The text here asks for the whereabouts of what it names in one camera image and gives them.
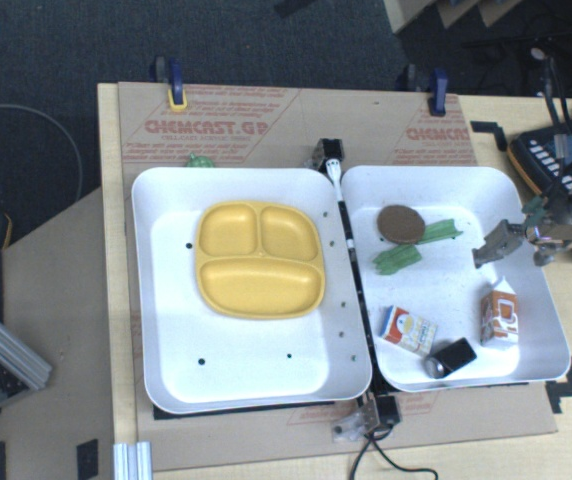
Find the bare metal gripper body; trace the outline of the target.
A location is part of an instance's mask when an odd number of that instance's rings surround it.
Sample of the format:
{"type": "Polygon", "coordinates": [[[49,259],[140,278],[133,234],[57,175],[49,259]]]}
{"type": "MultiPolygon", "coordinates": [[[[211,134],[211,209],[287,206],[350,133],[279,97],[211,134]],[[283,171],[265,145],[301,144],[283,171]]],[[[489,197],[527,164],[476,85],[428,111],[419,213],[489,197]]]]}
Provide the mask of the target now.
{"type": "Polygon", "coordinates": [[[525,237],[536,247],[536,257],[553,257],[561,251],[572,252],[572,207],[523,209],[523,213],[525,237]]]}

